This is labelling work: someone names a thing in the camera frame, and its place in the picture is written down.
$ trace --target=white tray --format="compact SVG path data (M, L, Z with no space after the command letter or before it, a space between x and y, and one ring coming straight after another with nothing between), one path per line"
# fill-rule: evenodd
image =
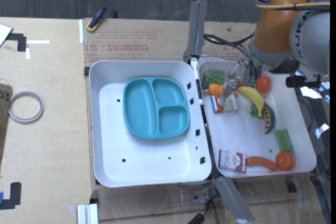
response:
M199 64L198 73L203 82L204 72L222 70L225 75L236 62L234 61L205 61ZM262 166L246 166L244 173L219 168L224 176L231 178L265 176L288 173L304 173L312 171L316 166L316 155L302 117L302 113L293 88L287 88L286 74L264 73L272 79L271 91L264 100L274 110L276 122L273 130L265 134L264 121L250 115L252 101L239 94L236 98L237 112L214 113L210 95L203 90L206 118L211 134L215 160L218 160L220 149L240 152L248 156L261 156L275 161L279 152L275 130L287 129L293 144L296 165L287 171L270 171Z
M186 132L150 140L130 133L123 114L123 89L138 77L166 77L182 86L190 112ZM191 66L181 61L99 61L91 66L89 80L93 166L102 185L196 182L210 175L211 160Z

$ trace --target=blue divided plate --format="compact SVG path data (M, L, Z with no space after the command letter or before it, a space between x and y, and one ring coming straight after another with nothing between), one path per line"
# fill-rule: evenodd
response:
M129 130L141 138L175 137L183 134L190 122L185 93L168 78L130 80L123 92L123 110Z

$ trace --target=orange toy food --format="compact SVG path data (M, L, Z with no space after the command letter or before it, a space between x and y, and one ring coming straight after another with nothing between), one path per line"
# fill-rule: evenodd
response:
M259 93L266 94L272 88L272 80L268 76L261 76L256 82L256 90Z
M239 88L240 86L244 86L244 84L242 83L241 80L238 80L236 84L236 89Z
M224 89L225 89L225 86L223 85L211 83L208 88L208 93L210 95L221 95ZM231 94L234 94L235 97L238 96L238 93L235 91L233 91Z
M275 162L280 170L289 170L295 165L294 156L288 151L281 151L275 157Z
M266 159L263 157L253 156L248 157L245 160L246 165L261 165L265 166L271 171L276 171L278 169L278 166L275 162L272 162L270 159Z

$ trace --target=black clip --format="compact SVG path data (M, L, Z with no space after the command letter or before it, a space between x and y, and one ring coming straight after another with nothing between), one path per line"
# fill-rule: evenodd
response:
M5 40L17 40L17 51L26 51L27 37L23 34L9 33Z
M92 21L88 23L86 26L86 30L89 32L94 32L98 28L99 24L98 21L103 17L104 13L106 12L106 7L101 6L101 8L98 10L96 15L93 17Z

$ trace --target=tape roll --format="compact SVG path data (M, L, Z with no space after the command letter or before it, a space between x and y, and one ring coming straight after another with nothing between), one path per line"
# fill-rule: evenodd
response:
M14 101L16 99L18 99L19 97L22 97L22 96L30 96L30 97L33 97L35 98L39 104L40 104L40 110L38 111L38 113L30 118L30 119L21 119L21 118L18 118L17 116L15 116L12 112L12 105L14 103ZM37 121L41 116L42 116L42 113L43 113L43 109L44 109L44 105L43 105L43 102L42 102L42 99L41 97L34 93L34 92L29 92L29 91L24 91L24 92L18 92L17 94L13 95L11 100L10 100L10 107L9 107L9 115L11 116L11 118L16 121L16 122L19 122L19 123L31 123L31 122L35 122Z

